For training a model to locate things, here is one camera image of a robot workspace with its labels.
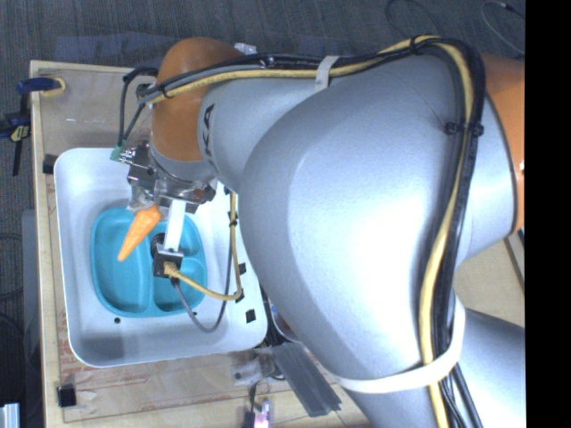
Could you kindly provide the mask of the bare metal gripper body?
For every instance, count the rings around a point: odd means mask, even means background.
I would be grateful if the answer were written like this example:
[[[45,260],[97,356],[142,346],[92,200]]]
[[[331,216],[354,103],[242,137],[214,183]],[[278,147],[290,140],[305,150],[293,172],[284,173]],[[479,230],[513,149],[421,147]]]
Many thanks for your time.
[[[152,143],[144,141],[126,150],[131,191],[143,189],[151,199],[164,195],[185,204],[186,212],[214,199],[218,181],[211,165],[204,161],[179,161],[159,154]]]

